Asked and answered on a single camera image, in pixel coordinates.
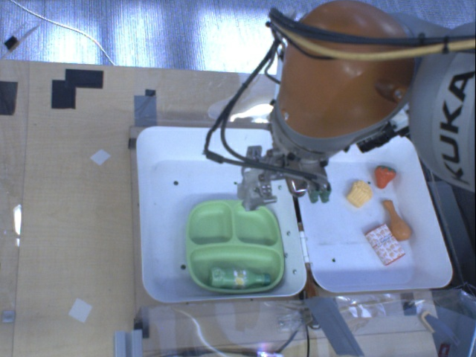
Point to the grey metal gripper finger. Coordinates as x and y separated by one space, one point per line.
248 192
267 195

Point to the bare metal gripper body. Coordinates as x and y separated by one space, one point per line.
297 167

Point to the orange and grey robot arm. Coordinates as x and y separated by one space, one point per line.
342 87

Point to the green divided plate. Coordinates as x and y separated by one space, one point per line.
215 225

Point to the thin black and white rod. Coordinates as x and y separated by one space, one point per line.
303 245

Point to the yellow toy corn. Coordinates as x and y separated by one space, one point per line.
359 195

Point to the green plastic bottle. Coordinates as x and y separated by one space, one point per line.
234 277

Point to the red toy strawberry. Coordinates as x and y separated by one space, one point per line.
385 177

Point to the white plastic tray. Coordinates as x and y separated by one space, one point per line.
163 218
342 244

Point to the white and orange carton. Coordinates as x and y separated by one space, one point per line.
385 244

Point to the orange toy chicken drumstick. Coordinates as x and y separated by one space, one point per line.
399 227

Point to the pale wood board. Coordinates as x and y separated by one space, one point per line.
74 199

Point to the black cylinder on white bracket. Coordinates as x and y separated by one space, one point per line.
373 139

